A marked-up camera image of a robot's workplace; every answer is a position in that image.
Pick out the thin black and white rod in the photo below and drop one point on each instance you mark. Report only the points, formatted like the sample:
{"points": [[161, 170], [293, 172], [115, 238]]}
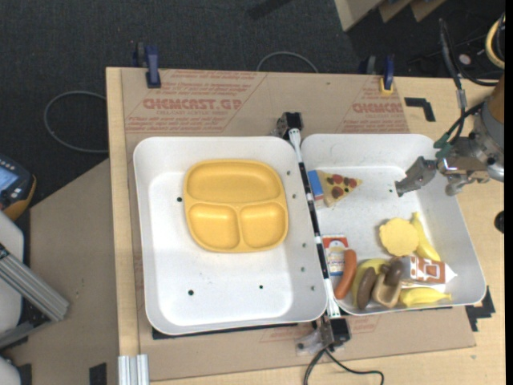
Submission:
{"points": [[308, 187]]}

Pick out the brown and tan toy food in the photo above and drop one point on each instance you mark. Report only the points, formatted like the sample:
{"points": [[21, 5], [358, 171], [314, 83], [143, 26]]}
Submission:
{"points": [[386, 291]]}

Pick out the toy pizza slice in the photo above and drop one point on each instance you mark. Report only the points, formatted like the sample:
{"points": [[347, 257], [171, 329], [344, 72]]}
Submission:
{"points": [[336, 189]]}

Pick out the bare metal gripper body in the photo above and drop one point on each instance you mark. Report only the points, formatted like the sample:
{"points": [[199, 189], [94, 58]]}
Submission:
{"points": [[467, 159]]}

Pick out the red and white carton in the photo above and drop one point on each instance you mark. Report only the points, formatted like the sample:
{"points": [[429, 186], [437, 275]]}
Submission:
{"points": [[334, 247]]}

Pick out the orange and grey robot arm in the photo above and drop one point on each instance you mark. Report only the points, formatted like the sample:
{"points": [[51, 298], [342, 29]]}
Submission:
{"points": [[496, 114]]}

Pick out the blue and white carton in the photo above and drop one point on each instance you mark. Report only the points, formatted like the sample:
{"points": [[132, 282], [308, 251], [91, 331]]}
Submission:
{"points": [[315, 185]]}

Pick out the orange sausage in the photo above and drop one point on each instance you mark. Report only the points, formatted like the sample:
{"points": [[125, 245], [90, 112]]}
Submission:
{"points": [[348, 273]]}

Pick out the yellow round biscuit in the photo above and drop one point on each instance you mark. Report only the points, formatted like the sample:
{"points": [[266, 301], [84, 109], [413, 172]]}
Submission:
{"points": [[398, 237]]}

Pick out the brown cardboard board red print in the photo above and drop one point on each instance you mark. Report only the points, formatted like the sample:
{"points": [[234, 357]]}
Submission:
{"points": [[248, 94]]}

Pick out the orange and white carton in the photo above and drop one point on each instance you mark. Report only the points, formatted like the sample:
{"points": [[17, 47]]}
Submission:
{"points": [[431, 272]]}

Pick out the brown sausage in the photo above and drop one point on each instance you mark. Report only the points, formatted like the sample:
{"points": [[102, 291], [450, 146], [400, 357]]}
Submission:
{"points": [[365, 289]]}

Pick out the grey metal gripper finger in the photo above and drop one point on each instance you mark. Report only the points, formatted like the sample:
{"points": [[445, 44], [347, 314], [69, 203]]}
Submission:
{"points": [[457, 183], [417, 175]]}

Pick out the white plastic tray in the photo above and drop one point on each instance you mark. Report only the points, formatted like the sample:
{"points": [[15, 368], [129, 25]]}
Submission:
{"points": [[224, 287], [401, 203]]}

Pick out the yellow divided plate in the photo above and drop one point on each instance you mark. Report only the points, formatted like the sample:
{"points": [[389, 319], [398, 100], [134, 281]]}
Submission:
{"points": [[234, 183]]}

